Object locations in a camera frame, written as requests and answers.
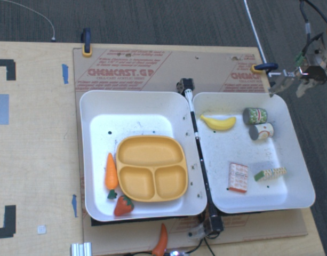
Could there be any thin black and white rod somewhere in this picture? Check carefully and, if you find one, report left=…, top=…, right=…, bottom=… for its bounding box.
left=185, top=89, right=220, bottom=219

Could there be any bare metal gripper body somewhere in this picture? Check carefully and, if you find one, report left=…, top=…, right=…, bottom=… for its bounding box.
left=299, top=32, right=327, bottom=85

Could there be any black block with wires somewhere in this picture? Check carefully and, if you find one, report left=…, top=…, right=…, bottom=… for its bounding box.
left=207, top=213, right=225, bottom=235
left=176, top=78, right=195, bottom=94

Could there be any orange and white carton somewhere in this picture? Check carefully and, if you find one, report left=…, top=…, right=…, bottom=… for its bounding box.
left=227, top=162, right=249, bottom=194

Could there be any white plastic tray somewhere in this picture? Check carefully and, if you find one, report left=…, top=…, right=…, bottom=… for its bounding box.
left=192, top=91, right=316, bottom=215
left=79, top=90, right=208, bottom=222

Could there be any green patterned can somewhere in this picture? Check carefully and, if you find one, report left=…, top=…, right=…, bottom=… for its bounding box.
left=242, top=107, right=268, bottom=125

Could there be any red strawberry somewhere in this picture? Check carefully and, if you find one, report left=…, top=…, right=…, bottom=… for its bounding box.
left=114, top=195, right=135, bottom=217

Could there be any brown cardboard board red print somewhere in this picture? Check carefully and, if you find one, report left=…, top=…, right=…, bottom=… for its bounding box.
left=73, top=43, right=309, bottom=256

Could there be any white can orange print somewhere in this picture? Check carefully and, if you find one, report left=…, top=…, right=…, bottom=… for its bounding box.
left=249, top=122, right=275, bottom=141

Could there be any orange carrot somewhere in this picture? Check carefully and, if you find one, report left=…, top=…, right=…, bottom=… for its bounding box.
left=104, top=153, right=119, bottom=199

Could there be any yellow banana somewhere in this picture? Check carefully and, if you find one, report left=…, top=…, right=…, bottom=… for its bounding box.
left=200, top=114, right=237, bottom=131

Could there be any yellow divided plate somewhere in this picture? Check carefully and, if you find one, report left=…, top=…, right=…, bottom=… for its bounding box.
left=115, top=135, right=189, bottom=203

